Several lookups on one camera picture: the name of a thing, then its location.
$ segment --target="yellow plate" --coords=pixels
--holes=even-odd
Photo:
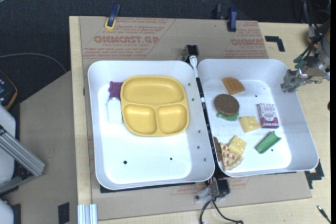
[[[120,100],[123,121],[136,135],[174,135],[188,126],[185,90],[171,77],[130,77],[121,86]]]

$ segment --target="brown toy cookie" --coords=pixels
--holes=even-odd
[[[229,94],[235,94],[239,93],[245,90],[242,83],[234,78],[224,78],[222,79],[222,82],[226,88],[226,90],[229,92]]]
[[[220,94],[214,100],[216,110],[225,115],[233,116],[238,113],[239,103],[237,99],[229,94]]]

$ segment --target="wooden edge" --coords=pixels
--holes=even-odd
[[[79,205],[92,203],[85,97],[83,94],[83,64],[79,17],[69,17],[72,93],[74,107],[77,198]]]

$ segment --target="brown disc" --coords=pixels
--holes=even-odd
[[[238,113],[239,103],[236,98],[229,94],[220,94],[214,100],[216,110],[225,115],[233,116]]]

